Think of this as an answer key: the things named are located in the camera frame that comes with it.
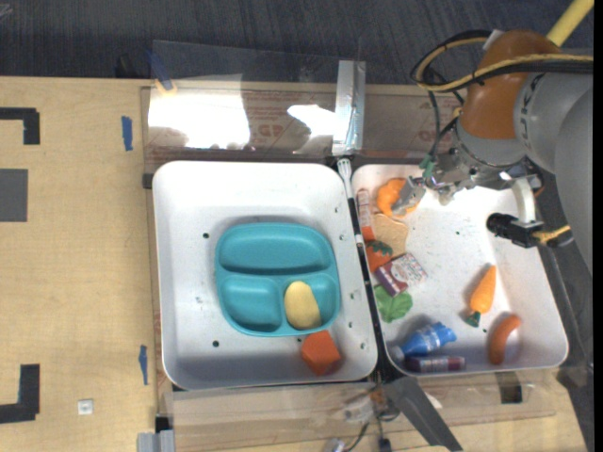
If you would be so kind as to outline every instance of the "teal plate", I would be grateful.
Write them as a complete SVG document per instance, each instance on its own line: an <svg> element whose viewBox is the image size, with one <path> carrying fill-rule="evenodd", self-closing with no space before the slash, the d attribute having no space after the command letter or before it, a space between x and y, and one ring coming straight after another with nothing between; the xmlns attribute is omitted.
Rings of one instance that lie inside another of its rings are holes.
<svg viewBox="0 0 603 452"><path fill-rule="evenodd" d="M289 325L284 297L293 282L310 285L322 325ZM339 313L339 277L329 241L300 224L262 222L227 230L216 247L216 285L222 313L237 330L255 336L292 336L329 327Z"/></svg>

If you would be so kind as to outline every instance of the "wooden table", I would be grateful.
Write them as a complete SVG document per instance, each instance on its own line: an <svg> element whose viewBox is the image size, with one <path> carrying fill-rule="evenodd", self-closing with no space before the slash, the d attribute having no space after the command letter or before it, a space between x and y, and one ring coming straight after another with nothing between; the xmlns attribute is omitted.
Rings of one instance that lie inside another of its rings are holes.
<svg viewBox="0 0 603 452"><path fill-rule="evenodd" d="M0 77L0 107L41 115L40 145L24 145L21 122L0 121L0 169L28 172L27 221L0 222L0 405L18 402L20 365L38 364L41 378L40 412L0 424L2 452L136 450L137 435L155 429L149 191L141 185L140 91L150 84ZM122 117L132 121L131 151ZM568 394L549 375L554 414L455 426L459 442L466 450L584 450ZM92 414L78 414L84 399L93 400ZM426 445L413 430L388 427L395 450ZM376 450L374 437L356 450Z"/></svg>

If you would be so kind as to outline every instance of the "blue bottle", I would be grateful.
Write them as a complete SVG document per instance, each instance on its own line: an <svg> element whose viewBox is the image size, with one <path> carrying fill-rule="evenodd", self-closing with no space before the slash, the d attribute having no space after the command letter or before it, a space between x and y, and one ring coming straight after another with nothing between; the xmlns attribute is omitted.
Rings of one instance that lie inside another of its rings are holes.
<svg viewBox="0 0 603 452"><path fill-rule="evenodd" d="M415 331L402 346L393 346L389 352L394 361L402 363L405 357L425 356L454 341L454 331L438 321Z"/></svg>

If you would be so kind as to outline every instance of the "yellow pole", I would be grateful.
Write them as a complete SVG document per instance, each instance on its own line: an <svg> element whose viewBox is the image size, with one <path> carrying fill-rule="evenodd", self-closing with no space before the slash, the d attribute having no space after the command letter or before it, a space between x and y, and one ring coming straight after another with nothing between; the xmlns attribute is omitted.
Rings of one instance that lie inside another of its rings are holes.
<svg viewBox="0 0 603 452"><path fill-rule="evenodd" d="M561 47L594 5L595 0L574 0L550 29L546 35L548 39Z"/></svg>

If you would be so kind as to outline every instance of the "gray square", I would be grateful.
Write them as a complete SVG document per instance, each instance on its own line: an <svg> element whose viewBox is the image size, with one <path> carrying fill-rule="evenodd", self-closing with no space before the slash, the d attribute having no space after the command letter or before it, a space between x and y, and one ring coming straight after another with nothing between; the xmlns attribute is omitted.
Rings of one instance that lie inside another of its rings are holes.
<svg viewBox="0 0 603 452"><path fill-rule="evenodd" d="M27 169L0 169L0 221L27 221Z"/></svg>

